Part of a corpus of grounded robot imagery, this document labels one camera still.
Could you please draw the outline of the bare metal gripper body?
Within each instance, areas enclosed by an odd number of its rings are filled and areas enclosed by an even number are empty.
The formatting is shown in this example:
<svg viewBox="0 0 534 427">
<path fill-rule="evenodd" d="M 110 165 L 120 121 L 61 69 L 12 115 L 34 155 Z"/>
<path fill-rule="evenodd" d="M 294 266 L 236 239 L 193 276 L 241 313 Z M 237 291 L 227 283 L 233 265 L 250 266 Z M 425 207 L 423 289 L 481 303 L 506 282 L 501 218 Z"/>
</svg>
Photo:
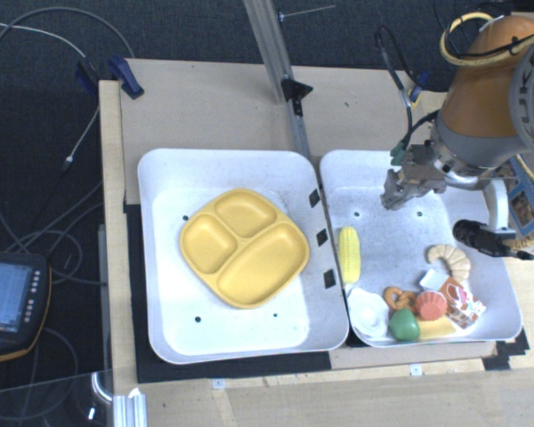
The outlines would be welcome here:
<svg viewBox="0 0 534 427">
<path fill-rule="evenodd" d="M 442 143 L 411 145 L 394 173 L 394 192 L 441 194 L 447 188 L 481 189 L 481 168 L 465 163 Z"/>
</svg>

